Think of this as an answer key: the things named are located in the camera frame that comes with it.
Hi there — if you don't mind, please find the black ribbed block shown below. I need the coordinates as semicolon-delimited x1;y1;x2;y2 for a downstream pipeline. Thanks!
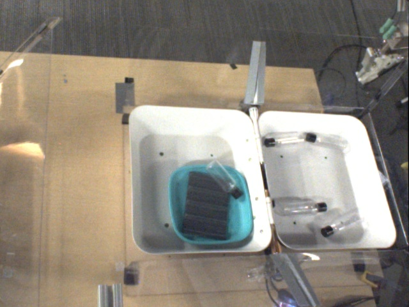
181;170;232;240

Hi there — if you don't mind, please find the clear plastic bottle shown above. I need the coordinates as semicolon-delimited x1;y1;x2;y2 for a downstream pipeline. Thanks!
247;264;276;281

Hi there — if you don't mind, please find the teal square bowl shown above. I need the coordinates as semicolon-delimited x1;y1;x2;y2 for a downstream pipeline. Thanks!
168;164;254;246

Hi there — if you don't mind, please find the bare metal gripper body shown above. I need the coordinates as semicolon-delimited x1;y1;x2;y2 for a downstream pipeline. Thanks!
385;27;409;57

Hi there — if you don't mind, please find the white plastic tray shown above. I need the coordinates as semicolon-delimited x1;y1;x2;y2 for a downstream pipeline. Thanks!
257;110;397;251
128;104;273;255

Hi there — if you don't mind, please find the clear bottle with black cap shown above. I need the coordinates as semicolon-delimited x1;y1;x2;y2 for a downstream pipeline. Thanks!
272;196;328;217
320;211;366;238
263;132;305;148
304;132;350;152
206;159;244;200

